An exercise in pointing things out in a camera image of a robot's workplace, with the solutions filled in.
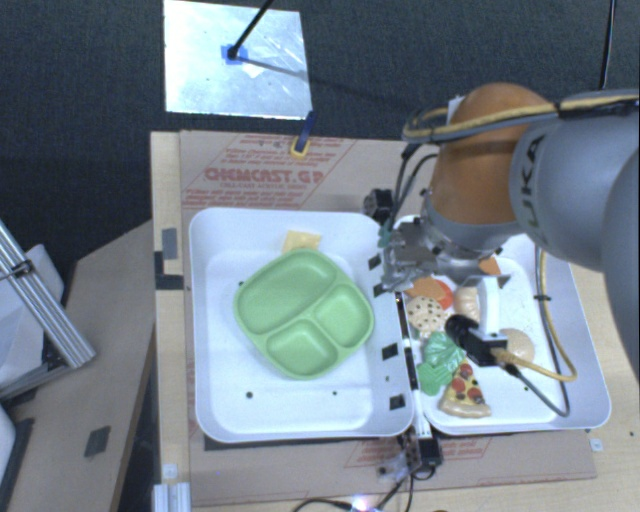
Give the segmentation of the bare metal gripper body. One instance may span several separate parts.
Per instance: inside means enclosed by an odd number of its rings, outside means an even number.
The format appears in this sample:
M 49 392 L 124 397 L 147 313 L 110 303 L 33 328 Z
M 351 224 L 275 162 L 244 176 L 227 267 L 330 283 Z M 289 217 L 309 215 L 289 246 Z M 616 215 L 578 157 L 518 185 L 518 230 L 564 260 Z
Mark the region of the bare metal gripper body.
M 470 249 L 453 240 L 436 234 L 437 245 L 433 249 L 424 247 L 399 247 L 399 261 L 428 262 L 429 274 L 440 274 L 453 281 L 464 281 L 478 274 L 481 251 Z

